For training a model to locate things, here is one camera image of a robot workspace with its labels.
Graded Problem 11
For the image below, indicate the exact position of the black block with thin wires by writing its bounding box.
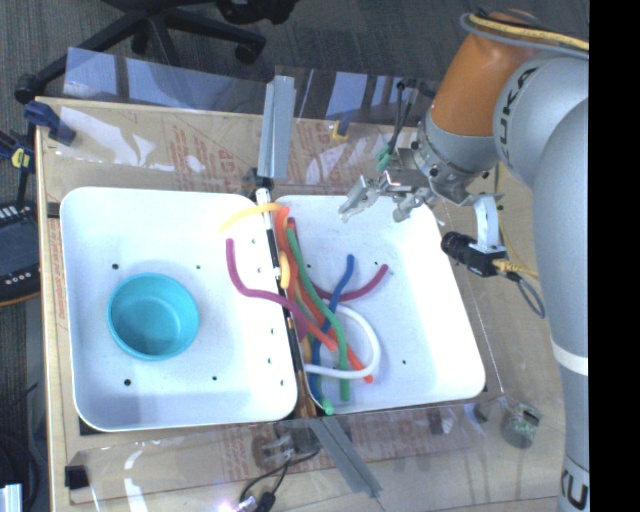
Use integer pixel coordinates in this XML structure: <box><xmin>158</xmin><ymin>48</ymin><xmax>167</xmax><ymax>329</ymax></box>
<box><xmin>252</xmin><ymin>423</ymin><xmax>322</xmax><ymax>466</ymax></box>

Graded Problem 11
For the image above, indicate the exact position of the blue bowl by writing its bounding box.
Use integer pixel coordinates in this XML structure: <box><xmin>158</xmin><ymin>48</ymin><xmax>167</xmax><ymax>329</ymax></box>
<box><xmin>105</xmin><ymin>271</ymin><xmax>202</xmax><ymax>363</ymax></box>

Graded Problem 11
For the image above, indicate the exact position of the white rope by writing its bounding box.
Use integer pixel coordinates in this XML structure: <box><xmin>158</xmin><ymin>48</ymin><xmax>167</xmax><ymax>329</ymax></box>
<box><xmin>301</xmin><ymin>304</ymin><xmax>383</xmax><ymax>381</ymax></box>

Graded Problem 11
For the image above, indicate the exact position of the blue rope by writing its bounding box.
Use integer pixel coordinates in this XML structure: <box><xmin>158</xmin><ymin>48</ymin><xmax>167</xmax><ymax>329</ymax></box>
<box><xmin>306</xmin><ymin>254</ymin><xmax>357</xmax><ymax>402</ymax></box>

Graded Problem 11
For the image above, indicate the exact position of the short yellow rope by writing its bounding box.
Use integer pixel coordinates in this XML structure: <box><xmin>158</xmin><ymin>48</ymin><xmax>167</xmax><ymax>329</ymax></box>
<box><xmin>278</xmin><ymin>250</ymin><xmax>294</xmax><ymax>291</ymax></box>

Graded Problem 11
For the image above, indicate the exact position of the orange rope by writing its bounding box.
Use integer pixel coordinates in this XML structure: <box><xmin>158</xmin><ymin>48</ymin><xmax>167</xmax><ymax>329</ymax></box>
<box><xmin>273</xmin><ymin>205</ymin><xmax>376</xmax><ymax>385</ymax></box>

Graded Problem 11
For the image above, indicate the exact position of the white plastic tray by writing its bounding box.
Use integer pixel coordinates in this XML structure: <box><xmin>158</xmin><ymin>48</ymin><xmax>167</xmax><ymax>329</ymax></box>
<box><xmin>59</xmin><ymin>185</ymin><xmax>300</xmax><ymax>433</ymax></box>
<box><xmin>273</xmin><ymin>193</ymin><xmax>488</xmax><ymax>417</ymax></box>

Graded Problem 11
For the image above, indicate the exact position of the brown cardboard board red print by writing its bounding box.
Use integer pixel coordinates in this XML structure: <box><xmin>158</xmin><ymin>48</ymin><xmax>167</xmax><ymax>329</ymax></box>
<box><xmin>33</xmin><ymin>96</ymin><xmax>567</xmax><ymax>512</ymax></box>

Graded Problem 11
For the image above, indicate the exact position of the black cylinder on white bracket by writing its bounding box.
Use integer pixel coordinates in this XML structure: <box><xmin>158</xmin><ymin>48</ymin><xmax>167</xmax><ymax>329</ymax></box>
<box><xmin>440</xmin><ymin>194</ymin><xmax>509</xmax><ymax>279</ymax></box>

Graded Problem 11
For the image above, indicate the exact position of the red rope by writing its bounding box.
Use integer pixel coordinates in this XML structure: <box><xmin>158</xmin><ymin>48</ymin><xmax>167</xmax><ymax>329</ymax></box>
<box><xmin>286</xmin><ymin>217</ymin><xmax>339</xmax><ymax>352</ymax></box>

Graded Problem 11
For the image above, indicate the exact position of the black office chair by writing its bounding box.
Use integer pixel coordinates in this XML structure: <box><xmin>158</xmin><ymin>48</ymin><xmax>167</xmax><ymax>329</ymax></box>
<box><xmin>13</xmin><ymin>0</ymin><xmax>302</xmax><ymax>105</ymax></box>

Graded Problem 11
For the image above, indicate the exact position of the thin black and white rod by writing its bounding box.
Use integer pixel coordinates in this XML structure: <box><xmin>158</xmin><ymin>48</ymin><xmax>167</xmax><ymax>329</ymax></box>
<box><xmin>254</xmin><ymin>186</ymin><xmax>319</xmax><ymax>419</ymax></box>

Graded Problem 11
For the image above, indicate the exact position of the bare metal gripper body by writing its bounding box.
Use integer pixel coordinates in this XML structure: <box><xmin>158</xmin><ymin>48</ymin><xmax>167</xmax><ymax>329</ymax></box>
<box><xmin>379</xmin><ymin>147</ymin><xmax>502</xmax><ymax>206</ymax></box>

